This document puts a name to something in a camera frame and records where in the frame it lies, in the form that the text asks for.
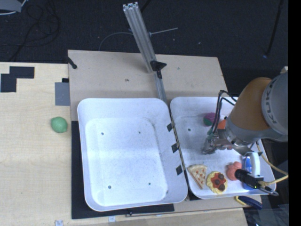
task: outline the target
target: yellow cable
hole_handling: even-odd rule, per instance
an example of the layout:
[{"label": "yellow cable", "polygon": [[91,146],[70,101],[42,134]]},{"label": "yellow cable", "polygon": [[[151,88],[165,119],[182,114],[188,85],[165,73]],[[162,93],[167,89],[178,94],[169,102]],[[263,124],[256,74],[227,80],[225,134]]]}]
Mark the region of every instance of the yellow cable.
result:
[{"label": "yellow cable", "polygon": [[[256,143],[256,145],[257,145],[258,150],[261,152],[258,143]],[[271,184],[273,184],[273,183],[281,182],[281,181],[283,181],[283,180],[285,180],[285,179],[288,178],[288,173],[287,173],[287,172],[282,171],[281,169],[275,167],[272,163],[270,163],[270,162],[268,161],[268,159],[266,159],[266,157],[265,157],[264,155],[261,155],[261,157],[262,157],[262,158],[264,159],[264,161],[265,161],[268,165],[270,165],[273,169],[275,169],[276,171],[278,171],[278,172],[280,172],[280,173],[282,173],[282,174],[285,174],[285,176],[282,177],[282,178],[276,179],[276,180],[274,180],[274,181],[271,181],[271,182],[259,181],[259,182],[258,182],[259,184],[261,184],[262,186],[268,186],[268,185],[271,185]]]},{"label": "yellow cable", "polygon": [[239,202],[241,205],[244,205],[244,206],[247,205],[245,202],[241,201],[241,200],[238,198],[238,196],[235,196],[234,199],[235,199],[235,201]]}]

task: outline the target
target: black clip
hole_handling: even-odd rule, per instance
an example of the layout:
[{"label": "black clip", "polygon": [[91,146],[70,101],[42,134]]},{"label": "black clip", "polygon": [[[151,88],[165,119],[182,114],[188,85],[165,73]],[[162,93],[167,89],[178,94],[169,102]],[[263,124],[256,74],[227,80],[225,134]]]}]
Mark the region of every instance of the black clip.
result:
[{"label": "black clip", "polygon": [[162,78],[161,69],[163,69],[166,66],[166,64],[163,62],[152,60],[150,62],[150,65],[151,65],[152,70],[157,72],[158,78],[161,79]]}]

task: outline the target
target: aluminum extrusion bar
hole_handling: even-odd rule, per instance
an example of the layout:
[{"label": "aluminum extrusion bar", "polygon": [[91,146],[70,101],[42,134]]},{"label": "aluminum extrusion bar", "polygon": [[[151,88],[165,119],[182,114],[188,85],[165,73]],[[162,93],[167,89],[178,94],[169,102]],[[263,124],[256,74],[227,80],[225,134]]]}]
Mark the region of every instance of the aluminum extrusion bar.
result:
[{"label": "aluminum extrusion bar", "polygon": [[123,5],[123,11],[127,17],[127,21],[131,27],[132,33],[140,50],[140,53],[145,61],[147,71],[154,73],[157,86],[158,97],[167,103],[163,81],[158,78],[157,73],[151,67],[151,61],[157,61],[154,49],[151,44],[150,36],[146,30],[144,20],[138,3],[128,3]]}]

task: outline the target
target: green play dough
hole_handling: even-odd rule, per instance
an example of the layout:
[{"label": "green play dough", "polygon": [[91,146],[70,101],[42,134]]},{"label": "green play dough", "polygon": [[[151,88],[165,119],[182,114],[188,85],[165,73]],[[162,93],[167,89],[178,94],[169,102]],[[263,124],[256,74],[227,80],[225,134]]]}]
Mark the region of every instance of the green play dough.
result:
[{"label": "green play dough", "polygon": [[62,117],[55,117],[51,119],[51,127],[57,133],[67,131],[67,121]]}]

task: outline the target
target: orange toy object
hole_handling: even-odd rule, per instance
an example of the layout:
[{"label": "orange toy object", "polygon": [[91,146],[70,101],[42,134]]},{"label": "orange toy object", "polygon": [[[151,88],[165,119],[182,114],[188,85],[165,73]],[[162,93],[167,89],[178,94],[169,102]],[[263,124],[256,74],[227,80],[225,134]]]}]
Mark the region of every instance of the orange toy object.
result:
[{"label": "orange toy object", "polygon": [[241,169],[241,168],[242,168],[242,164],[238,161],[235,161],[233,164],[228,165],[228,169],[226,172],[227,177],[232,181],[237,180],[234,174],[237,169]]},{"label": "orange toy object", "polygon": [[226,127],[226,120],[222,120],[220,123],[218,123],[217,128],[218,129],[225,129]]}]

